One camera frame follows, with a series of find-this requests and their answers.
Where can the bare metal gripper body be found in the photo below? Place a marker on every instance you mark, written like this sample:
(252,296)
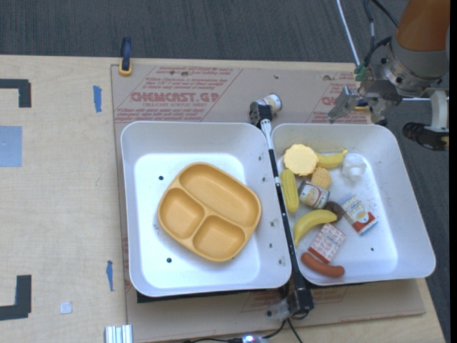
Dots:
(387,82)

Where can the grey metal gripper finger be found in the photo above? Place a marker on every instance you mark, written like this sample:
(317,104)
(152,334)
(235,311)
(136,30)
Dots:
(379,112)
(343,104)

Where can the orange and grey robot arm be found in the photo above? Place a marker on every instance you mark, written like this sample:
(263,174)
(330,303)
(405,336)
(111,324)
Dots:
(423,16)

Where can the small yellow banana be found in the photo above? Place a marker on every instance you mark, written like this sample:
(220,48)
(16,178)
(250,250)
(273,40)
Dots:
(330,159)

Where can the white lumpy toy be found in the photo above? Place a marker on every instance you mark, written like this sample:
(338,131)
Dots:
(354,166)

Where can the yellow round biscuit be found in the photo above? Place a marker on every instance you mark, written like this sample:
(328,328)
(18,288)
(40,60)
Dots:
(300,159)

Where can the small white and yellow can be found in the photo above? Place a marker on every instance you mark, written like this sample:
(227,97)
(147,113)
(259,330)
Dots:
(272,103)

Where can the white plastic tray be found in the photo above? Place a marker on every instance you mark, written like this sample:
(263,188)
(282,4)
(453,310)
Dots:
(150,248)
(396,206)

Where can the small can with corn label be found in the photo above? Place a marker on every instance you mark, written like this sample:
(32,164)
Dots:
(313,194)

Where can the long yellow corn cob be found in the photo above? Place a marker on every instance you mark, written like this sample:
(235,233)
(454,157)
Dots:
(290,191)

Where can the white and red carton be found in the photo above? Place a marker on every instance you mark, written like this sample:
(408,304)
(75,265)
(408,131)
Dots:
(358,214)

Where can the brown rounded toy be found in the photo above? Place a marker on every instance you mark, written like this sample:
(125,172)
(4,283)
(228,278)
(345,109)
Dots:
(335,210)

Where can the large yellow banana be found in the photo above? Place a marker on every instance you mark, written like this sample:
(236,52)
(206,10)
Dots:
(310,222)

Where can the brown cardboard board, red print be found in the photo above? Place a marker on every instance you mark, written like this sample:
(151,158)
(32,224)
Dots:
(221,91)

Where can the orange and white packet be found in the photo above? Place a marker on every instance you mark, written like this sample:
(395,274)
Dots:
(326,243)

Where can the orange-red sausage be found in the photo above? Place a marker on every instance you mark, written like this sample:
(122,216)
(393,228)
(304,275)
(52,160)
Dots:
(321,267)

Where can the yellow divided plate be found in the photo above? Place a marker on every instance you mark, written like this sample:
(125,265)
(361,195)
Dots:
(210,211)

